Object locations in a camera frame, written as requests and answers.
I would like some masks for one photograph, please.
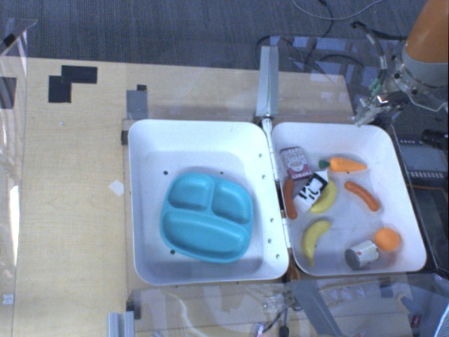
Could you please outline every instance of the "wooden surface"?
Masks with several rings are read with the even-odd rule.
[[[71,104],[48,103],[48,76],[62,65],[96,66],[98,83],[72,84]],[[13,335],[105,336],[108,312],[127,298],[124,197],[108,187],[123,182],[126,90],[148,86],[151,117],[251,120],[258,73],[31,58],[28,67]],[[279,86],[286,116],[351,116],[341,79],[326,91],[320,79],[281,74]]]

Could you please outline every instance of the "toy sausage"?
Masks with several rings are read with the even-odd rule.
[[[371,195],[371,193],[369,193],[360,185],[357,185],[352,181],[347,181],[344,184],[344,188],[359,196],[368,205],[371,211],[376,212],[378,209],[380,209],[379,202],[376,201],[376,199]]]
[[[293,188],[295,181],[289,178],[286,183],[283,184],[283,200],[286,203],[286,213],[289,218],[295,220],[297,218],[297,212],[295,205],[293,204]]]

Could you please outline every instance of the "white sticker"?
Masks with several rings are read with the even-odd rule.
[[[13,305],[14,304],[14,294],[3,295],[3,304],[4,305]]]
[[[111,185],[109,185],[109,188],[117,196],[121,196],[125,192],[125,185],[121,183],[119,180],[115,180]]]

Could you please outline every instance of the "can lid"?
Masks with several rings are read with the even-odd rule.
[[[357,256],[357,253],[352,250],[352,249],[347,249],[344,252],[344,259],[346,260],[346,263],[348,264],[348,266],[350,268],[352,268],[353,270],[360,270],[361,269],[361,264],[360,264],[360,259]]]

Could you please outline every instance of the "toy orange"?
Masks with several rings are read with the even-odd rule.
[[[401,237],[391,228],[384,227],[374,235],[374,243],[383,251],[393,251],[401,243]]]

